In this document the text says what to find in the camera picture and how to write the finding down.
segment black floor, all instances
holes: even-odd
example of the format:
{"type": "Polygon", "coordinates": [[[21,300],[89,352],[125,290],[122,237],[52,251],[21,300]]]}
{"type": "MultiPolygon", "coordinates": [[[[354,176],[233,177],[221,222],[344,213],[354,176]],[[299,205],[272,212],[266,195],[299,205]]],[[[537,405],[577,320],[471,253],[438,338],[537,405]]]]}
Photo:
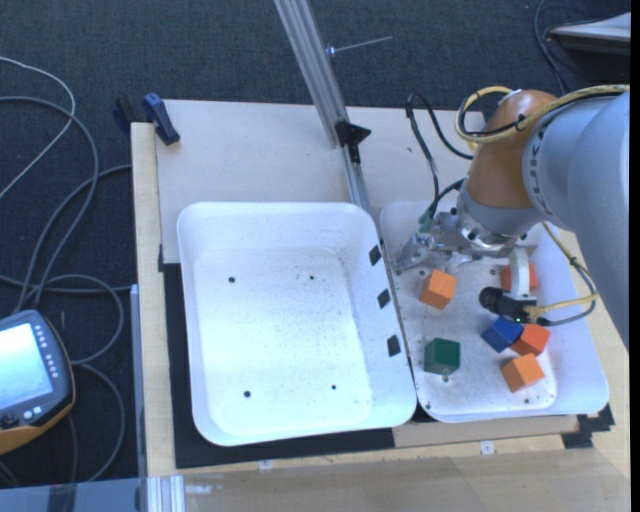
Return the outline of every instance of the black floor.
{"type": "MultiPolygon", "coordinates": [[[[631,9],[630,0],[312,4],[321,33],[336,48],[392,36],[337,54],[334,69],[348,105],[403,107],[411,92],[420,92],[434,108],[455,110],[464,97],[488,85],[560,95],[588,85],[629,82],[629,57],[567,53],[553,41],[543,42],[558,78],[534,27],[543,34],[554,25],[618,15],[631,9]]],[[[37,307],[59,330],[71,358],[81,360],[100,351],[119,326],[117,301],[95,279],[117,288],[122,332],[90,364],[115,385],[126,413],[122,445],[110,460],[121,429],[118,399],[104,380],[77,365],[72,423],[65,419],[0,457],[0,487],[135,476],[127,288],[136,281],[136,267],[129,171],[100,180],[86,214],[58,253],[88,197],[89,187],[82,189],[51,224],[31,265],[38,240],[59,205],[94,173],[92,144],[101,171],[130,162],[129,141],[112,117],[117,98],[127,95],[140,108],[149,92],[172,99],[275,103],[310,103],[310,96],[276,8],[267,0],[4,2],[0,56],[62,79],[75,95],[76,116],[84,127],[72,126],[0,196],[0,318],[17,308],[37,307]],[[60,277],[39,300],[29,294],[21,300],[31,266],[30,285],[39,285],[43,277],[90,277],[60,277]],[[66,290],[51,290],[54,285],[66,290]],[[83,287],[100,293],[68,290],[83,287]]],[[[6,61],[0,61],[0,97],[1,194],[67,120],[41,100],[66,110],[70,103],[51,78],[6,61]]]]}

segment blue clamp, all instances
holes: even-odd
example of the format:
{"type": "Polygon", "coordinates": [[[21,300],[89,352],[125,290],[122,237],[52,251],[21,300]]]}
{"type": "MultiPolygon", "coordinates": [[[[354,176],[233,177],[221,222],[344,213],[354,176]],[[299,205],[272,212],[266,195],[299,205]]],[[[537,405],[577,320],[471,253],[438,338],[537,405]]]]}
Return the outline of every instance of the blue clamp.
{"type": "Polygon", "coordinates": [[[142,106],[149,120],[156,124],[156,133],[165,145],[168,146],[180,140],[180,135],[171,124],[169,114],[167,114],[167,107],[160,96],[154,92],[147,94],[144,97],[142,106]]]}

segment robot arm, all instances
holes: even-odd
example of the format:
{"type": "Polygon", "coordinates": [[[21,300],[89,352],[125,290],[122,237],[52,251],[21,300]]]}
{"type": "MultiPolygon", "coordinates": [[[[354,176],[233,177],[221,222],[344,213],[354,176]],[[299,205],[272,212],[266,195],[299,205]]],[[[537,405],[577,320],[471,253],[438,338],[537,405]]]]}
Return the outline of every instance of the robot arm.
{"type": "Polygon", "coordinates": [[[479,146],[456,208],[422,225],[397,270],[434,251],[506,257],[532,226],[549,221],[576,234],[628,350],[630,93],[588,91],[571,101],[540,91],[507,94],[483,133],[466,137],[479,146]]]}

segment black mat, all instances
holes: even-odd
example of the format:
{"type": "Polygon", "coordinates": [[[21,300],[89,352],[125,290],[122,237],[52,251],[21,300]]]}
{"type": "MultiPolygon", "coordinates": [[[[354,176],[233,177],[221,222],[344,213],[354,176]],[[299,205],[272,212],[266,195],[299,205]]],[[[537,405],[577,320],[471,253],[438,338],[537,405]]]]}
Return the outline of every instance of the black mat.
{"type": "Polygon", "coordinates": [[[218,446],[204,439],[191,415],[189,358],[180,265],[164,265],[163,273],[177,468],[382,450],[395,446],[391,429],[345,432],[237,447],[218,446]]]}

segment blue cube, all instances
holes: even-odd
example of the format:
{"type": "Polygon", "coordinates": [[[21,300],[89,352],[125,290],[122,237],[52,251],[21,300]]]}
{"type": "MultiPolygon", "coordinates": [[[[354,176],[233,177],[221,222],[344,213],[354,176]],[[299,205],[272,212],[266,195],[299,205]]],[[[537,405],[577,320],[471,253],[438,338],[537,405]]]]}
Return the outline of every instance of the blue cube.
{"type": "Polygon", "coordinates": [[[520,337],[523,330],[521,324],[498,317],[480,336],[496,352],[502,352],[520,337]]]}

